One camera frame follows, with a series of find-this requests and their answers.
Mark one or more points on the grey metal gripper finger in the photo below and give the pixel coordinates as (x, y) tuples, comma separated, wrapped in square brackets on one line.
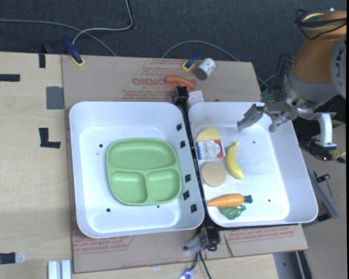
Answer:
[(250, 117), (276, 123)]

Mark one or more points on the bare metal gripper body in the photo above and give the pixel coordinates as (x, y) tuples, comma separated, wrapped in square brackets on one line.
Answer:
[(282, 107)]

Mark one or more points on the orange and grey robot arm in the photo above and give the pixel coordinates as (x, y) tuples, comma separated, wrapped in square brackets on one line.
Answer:
[(314, 62)]

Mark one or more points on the yellow cheese wedge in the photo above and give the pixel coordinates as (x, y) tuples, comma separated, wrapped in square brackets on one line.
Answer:
[(208, 134)]

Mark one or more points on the white plastic tray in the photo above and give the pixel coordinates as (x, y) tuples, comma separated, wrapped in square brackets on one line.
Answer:
[(267, 170), (96, 167)]

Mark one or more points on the yellow banana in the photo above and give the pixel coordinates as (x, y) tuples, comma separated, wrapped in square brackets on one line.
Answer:
[(234, 163)]

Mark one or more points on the white and blue milk carton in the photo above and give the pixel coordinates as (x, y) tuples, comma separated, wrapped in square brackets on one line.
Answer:
[(210, 150)]

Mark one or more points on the white and red can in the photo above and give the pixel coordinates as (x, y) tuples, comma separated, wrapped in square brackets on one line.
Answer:
[(205, 68)]

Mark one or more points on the tan round biscuit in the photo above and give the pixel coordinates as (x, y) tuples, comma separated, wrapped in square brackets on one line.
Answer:
[(213, 174)]

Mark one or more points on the thin black rod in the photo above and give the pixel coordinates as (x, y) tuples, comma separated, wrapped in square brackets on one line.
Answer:
[(193, 155)]

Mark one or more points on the orange sausage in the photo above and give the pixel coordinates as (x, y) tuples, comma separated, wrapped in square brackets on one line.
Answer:
[(180, 80)]

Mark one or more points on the orange carrot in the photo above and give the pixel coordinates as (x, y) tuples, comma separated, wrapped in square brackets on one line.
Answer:
[(227, 200)]

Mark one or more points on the green lettuce leaf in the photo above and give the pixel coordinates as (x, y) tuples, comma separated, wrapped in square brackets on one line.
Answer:
[(232, 212)]

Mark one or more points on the green divided plate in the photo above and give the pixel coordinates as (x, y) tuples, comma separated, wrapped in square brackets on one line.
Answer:
[(143, 171)]

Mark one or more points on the brown cardboard board red print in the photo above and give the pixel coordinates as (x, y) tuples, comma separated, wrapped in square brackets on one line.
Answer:
[(104, 77)]

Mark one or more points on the black cylinder on white bracket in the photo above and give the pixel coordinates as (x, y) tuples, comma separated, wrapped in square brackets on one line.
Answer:
[(322, 138)]

